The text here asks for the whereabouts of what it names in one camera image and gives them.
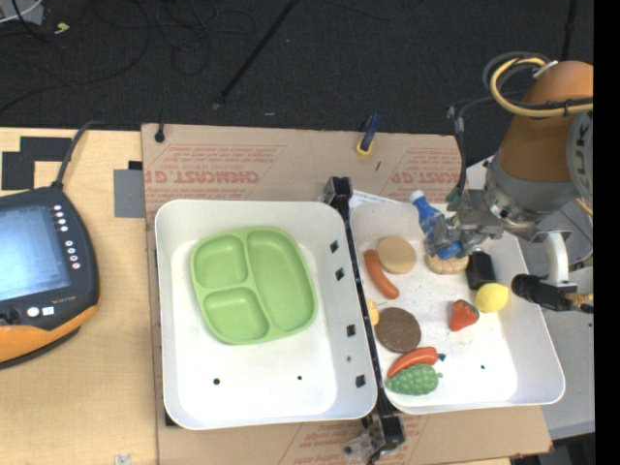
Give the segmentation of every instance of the yellow lemon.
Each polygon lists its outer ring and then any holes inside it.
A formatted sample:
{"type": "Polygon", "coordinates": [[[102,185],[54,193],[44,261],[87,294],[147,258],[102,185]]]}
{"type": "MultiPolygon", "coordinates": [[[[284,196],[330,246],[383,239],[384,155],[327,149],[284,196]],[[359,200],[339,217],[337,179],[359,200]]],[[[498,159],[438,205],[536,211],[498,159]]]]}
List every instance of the yellow lemon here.
{"type": "Polygon", "coordinates": [[[508,303],[510,290],[498,283],[486,283],[476,293],[476,308],[481,312],[499,312],[508,303]]]}

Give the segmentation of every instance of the toy lemon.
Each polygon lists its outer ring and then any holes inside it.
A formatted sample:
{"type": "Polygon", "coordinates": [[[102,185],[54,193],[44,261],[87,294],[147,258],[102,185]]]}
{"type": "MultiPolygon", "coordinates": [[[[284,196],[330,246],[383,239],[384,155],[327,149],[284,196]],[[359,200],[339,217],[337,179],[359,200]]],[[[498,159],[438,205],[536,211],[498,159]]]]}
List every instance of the toy lemon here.
{"type": "Polygon", "coordinates": [[[486,283],[476,293],[476,308],[481,312],[499,312],[508,303],[510,290],[498,283],[486,283]]]}
{"type": "Polygon", "coordinates": [[[370,324],[376,326],[379,323],[379,309],[377,308],[377,303],[375,303],[369,297],[366,298],[366,302],[368,304],[368,315],[370,316],[370,324]]]}

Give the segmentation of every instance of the black carpet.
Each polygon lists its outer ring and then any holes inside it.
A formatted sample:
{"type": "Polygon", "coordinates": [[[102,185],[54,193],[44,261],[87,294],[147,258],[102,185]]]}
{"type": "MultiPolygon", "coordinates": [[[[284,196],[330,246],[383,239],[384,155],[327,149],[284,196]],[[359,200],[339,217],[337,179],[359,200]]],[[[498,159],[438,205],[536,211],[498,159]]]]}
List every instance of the black carpet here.
{"type": "MultiPolygon", "coordinates": [[[[299,0],[214,109],[290,0],[45,0],[41,25],[0,24],[0,126],[355,131],[378,112],[380,131],[453,135],[447,108],[488,95],[491,59],[562,57],[571,1],[299,0]]],[[[568,58],[593,64],[594,0],[573,2],[568,58]]],[[[510,115],[488,103],[464,120],[473,164],[510,115]]]]}

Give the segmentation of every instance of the yellow clip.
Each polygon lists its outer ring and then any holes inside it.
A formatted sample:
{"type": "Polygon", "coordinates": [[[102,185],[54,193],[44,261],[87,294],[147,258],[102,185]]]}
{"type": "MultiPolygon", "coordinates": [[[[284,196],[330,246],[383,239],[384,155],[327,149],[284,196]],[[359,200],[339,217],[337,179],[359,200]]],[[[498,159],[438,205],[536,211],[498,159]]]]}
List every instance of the yellow clip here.
{"type": "Polygon", "coordinates": [[[359,141],[357,142],[357,146],[356,146],[356,152],[362,157],[367,157],[368,155],[370,155],[370,152],[372,151],[372,147],[375,145],[375,141],[374,140],[370,141],[370,144],[368,145],[367,150],[363,150],[361,148],[361,143],[363,141],[364,141],[364,136],[359,138],[359,141]]]}

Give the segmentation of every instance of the green plastic plate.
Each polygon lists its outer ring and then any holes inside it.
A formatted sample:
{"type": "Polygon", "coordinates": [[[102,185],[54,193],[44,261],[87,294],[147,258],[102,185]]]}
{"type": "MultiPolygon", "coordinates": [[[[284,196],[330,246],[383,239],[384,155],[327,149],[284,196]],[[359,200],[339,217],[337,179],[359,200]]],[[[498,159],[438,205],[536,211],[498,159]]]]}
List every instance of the green plastic plate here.
{"type": "Polygon", "coordinates": [[[206,325],[225,343],[251,344],[312,324],[317,294],[295,240],[277,228],[251,227],[201,240],[190,259],[206,325]]]}

